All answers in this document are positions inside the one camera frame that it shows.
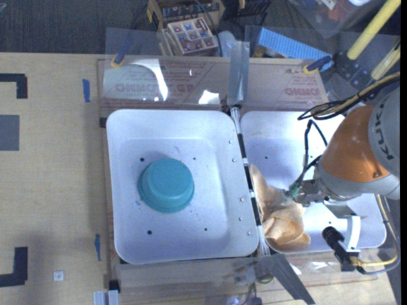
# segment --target white plastic tray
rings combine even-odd
[[[259,168],[268,185],[278,189],[288,190],[302,171],[305,152],[304,132],[308,121],[298,121],[300,114],[300,112],[252,111],[242,116],[241,127],[247,159],[249,163]],[[317,124],[329,141],[342,120],[343,117],[338,116],[318,121]],[[323,153],[325,146],[315,128],[311,129],[308,138],[312,161]],[[311,179],[313,173],[313,170],[309,170],[305,179]],[[363,194],[347,201],[347,204],[362,217],[358,248],[375,248],[383,244],[386,230],[375,197],[372,194]],[[303,220],[304,230],[310,235],[311,243],[301,252],[331,250],[322,237],[325,227],[333,226],[345,236],[347,220],[336,218],[322,203],[313,203],[308,207]]]
[[[241,257],[258,246],[242,157],[231,118],[217,111],[119,110],[107,119],[114,243],[132,264]],[[140,173],[174,158],[192,172],[195,193],[180,212],[141,201]]]

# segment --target teal lid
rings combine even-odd
[[[141,200],[159,212],[177,212],[192,200],[193,177],[183,163],[165,158],[151,163],[139,177]]]

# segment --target beige cloth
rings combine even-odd
[[[267,242],[276,251],[307,248],[311,242],[304,232],[305,209],[295,202],[285,202],[282,191],[267,184],[255,165],[250,166],[254,193],[259,205],[261,223]]]

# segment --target blue lid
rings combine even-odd
[[[159,212],[177,212],[192,200],[193,177],[183,163],[165,158],[154,161],[139,177],[141,200]]]

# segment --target beige tabletop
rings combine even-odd
[[[14,248],[28,247],[28,280],[0,288],[1,304],[93,304],[93,293],[107,290],[105,130],[99,126],[97,88],[97,62],[103,58],[0,53],[0,73],[28,78],[27,99],[16,98],[15,83],[0,83],[0,114],[20,117],[19,150],[0,151],[0,275],[13,272]],[[90,83],[90,102],[83,79]],[[64,280],[54,281],[54,271],[63,271]],[[278,284],[259,286],[264,303],[304,303],[292,301]],[[317,304],[396,304],[386,274],[352,283],[310,282],[308,290]],[[122,304],[139,304],[121,298]]]

